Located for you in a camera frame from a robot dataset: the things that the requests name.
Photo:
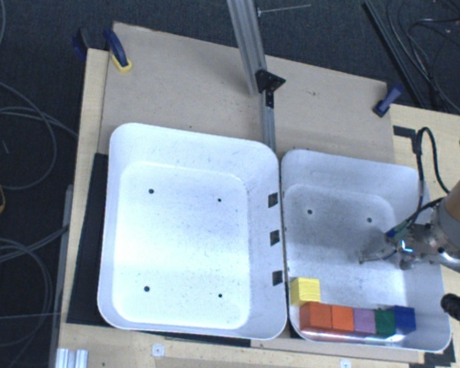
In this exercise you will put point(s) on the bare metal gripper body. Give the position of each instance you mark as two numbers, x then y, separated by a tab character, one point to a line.
424	244

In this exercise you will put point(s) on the blue cube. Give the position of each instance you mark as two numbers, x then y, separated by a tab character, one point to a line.
404	320

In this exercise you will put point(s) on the orange cube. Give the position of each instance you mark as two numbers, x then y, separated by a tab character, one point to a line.
342	318

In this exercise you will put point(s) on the brown cardboard board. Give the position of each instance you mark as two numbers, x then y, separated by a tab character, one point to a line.
183	95

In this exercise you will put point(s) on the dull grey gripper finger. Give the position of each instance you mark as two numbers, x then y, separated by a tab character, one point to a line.
377	256
406	262

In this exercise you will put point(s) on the red cube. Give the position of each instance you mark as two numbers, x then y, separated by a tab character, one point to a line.
317	316

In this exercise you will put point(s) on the black cylinder on white bracket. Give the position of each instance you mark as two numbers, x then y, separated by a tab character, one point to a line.
457	307

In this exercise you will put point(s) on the purple cube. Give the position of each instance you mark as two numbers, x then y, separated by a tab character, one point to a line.
364	321

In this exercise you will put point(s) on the white plastic tray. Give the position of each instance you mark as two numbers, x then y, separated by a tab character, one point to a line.
183	236
332	245

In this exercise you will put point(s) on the green cube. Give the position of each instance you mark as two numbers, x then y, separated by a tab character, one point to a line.
385	323

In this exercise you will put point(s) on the yellow cube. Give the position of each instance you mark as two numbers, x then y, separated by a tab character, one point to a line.
305	290

